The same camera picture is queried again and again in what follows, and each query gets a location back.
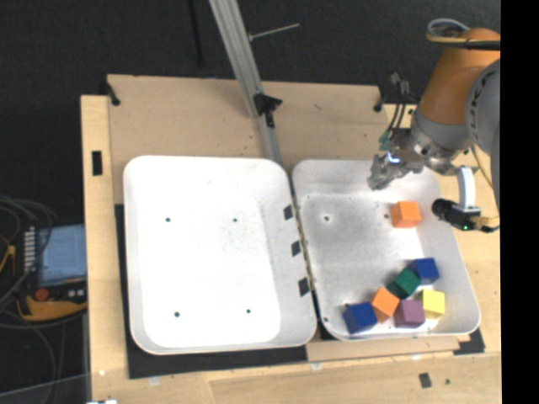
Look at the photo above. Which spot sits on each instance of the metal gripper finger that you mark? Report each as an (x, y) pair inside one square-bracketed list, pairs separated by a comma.
[(376, 174), (398, 172)]

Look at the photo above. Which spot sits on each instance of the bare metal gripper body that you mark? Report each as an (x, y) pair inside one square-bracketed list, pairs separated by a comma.
[(421, 154)]

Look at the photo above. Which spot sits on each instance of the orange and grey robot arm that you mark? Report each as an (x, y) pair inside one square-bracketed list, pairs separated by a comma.
[(459, 82)]

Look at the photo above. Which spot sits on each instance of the orange cube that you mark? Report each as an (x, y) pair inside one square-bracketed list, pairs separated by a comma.
[(405, 214), (385, 304)]

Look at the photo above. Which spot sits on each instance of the white plastic tray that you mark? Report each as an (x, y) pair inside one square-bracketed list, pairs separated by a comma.
[(353, 251), (210, 259)]

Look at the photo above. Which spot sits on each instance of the blue cube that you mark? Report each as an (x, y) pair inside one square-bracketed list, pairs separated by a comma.
[(359, 317), (426, 269)]

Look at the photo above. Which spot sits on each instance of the green cube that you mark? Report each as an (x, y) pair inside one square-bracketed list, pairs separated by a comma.
[(407, 282)]

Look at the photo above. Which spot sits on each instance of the yellow cube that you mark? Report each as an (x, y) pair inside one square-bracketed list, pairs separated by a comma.
[(433, 302)]

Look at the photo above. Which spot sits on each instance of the purple cube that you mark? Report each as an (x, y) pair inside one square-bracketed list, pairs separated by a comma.
[(409, 313)]

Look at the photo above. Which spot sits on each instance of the brown cardboard board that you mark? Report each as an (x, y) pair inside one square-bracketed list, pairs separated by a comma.
[(189, 120)]

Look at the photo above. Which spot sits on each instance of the black cylinder on white bracket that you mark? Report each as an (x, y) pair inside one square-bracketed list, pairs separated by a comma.
[(457, 213)]

